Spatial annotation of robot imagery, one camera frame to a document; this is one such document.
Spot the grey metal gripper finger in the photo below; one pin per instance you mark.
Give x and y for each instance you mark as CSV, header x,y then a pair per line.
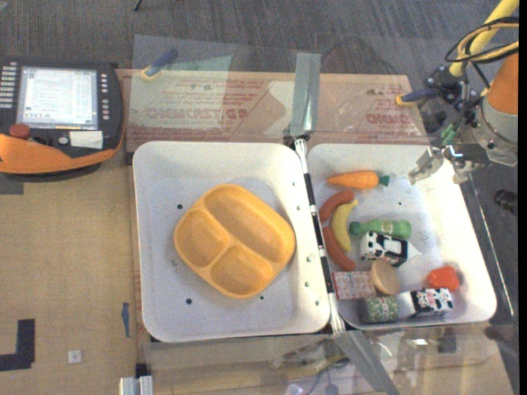
x,y
426,165
463,172

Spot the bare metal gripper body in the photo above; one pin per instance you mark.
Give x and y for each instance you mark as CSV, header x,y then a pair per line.
x,y
473,154

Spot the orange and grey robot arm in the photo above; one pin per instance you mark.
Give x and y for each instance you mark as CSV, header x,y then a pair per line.
x,y
504,93

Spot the white plastic tray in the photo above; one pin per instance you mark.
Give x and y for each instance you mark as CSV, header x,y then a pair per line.
x,y
164,286
449,229

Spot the orange carrot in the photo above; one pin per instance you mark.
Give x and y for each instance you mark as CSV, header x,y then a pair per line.
x,y
354,179

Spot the green bottle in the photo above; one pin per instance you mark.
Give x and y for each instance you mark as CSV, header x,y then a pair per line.
x,y
387,228

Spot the cow print milk carton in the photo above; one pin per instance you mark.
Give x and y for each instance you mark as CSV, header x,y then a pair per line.
x,y
430,301
385,249

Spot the red sausage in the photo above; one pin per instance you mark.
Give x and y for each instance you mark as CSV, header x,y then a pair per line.
x,y
337,251
335,205

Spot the yellow banana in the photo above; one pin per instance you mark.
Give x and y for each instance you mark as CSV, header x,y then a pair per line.
x,y
341,226

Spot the orange pepper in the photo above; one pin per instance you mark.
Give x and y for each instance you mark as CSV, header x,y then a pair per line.
x,y
443,279

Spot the tan round biscuit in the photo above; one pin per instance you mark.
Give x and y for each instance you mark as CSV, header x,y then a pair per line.
x,y
386,278

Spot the pink carton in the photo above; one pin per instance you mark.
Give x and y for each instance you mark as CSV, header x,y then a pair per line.
x,y
354,285

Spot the green carton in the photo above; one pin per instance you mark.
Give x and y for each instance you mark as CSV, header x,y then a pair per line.
x,y
379,309

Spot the orange divided plate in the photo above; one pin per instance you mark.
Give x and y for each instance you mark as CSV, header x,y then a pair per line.
x,y
234,241

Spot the brown cardboard board red print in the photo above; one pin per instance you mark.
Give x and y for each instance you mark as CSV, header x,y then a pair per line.
x,y
206,135

